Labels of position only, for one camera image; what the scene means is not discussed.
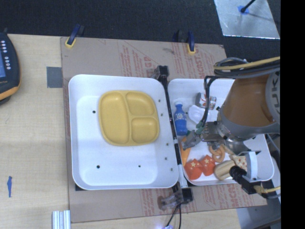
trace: device screen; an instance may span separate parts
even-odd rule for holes
[[[0,78],[5,76],[4,64],[0,53]]]

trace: yellow clamp pad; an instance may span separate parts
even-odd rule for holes
[[[74,40],[73,40],[73,42],[72,42],[71,45],[68,44],[68,40],[69,40],[69,39],[70,39],[70,37],[67,38],[67,40],[66,40],[66,42],[65,42],[65,46],[66,46],[67,48],[72,48],[72,47],[74,46],[75,42],[76,42],[76,38],[74,38]]]
[[[189,54],[195,54],[196,53],[195,47],[194,47],[194,51],[191,51],[189,44],[187,44],[187,51],[189,52]]]

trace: blue marker mark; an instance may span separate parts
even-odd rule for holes
[[[237,8],[238,8],[238,11],[240,11],[241,14],[248,14],[248,13],[250,13],[250,11],[249,11],[248,8],[246,8],[246,10],[245,10],[244,12],[241,12],[241,10],[242,10],[243,7],[244,7],[244,6],[238,6],[238,7],[237,7]]]
[[[8,180],[8,189],[9,189],[9,198],[11,198],[11,180],[13,178],[11,176],[9,176],[9,180]]]

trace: black surface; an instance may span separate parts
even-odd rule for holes
[[[281,32],[281,0],[267,0]],[[280,40],[225,37],[214,0],[0,0],[0,30],[12,34],[172,41],[177,30],[193,31],[195,43],[222,44],[228,57],[249,61],[280,55]]]

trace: white tray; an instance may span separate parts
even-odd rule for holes
[[[113,146],[103,138],[99,98],[108,91],[142,91],[155,102],[159,137],[142,146]],[[162,84],[151,78],[76,75],[69,82],[72,174],[86,190],[166,188],[178,180],[178,167]]]
[[[217,119],[218,111],[216,107],[221,107],[224,103],[234,80],[232,79],[217,79],[210,87],[210,96],[215,96],[216,106],[213,110],[209,110],[207,121],[215,121]],[[174,113],[176,110],[175,102],[181,101],[183,103],[183,110],[188,112],[189,108],[195,104],[197,93],[204,93],[203,79],[174,79],[168,84],[168,93],[171,102],[171,109]],[[188,130],[196,130],[196,124],[193,122],[188,115],[187,116],[187,128]],[[268,145],[264,135],[258,135],[255,139],[250,139],[244,142],[244,144],[252,151],[260,150],[261,152],[257,155],[258,163],[258,177],[262,181],[269,180],[273,177],[274,166],[268,149]],[[206,155],[211,153],[208,150],[208,146],[205,142],[200,142],[195,147],[191,148],[190,154],[187,161],[191,161],[194,158],[201,160]],[[230,160],[229,155],[225,154],[224,160]],[[232,178],[227,178],[223,181],[218,180],[214,174],[205,176],[202,174],[197,180],[188,181],[196,186],[214,185],[214,184],[227,184],[236,183]]]

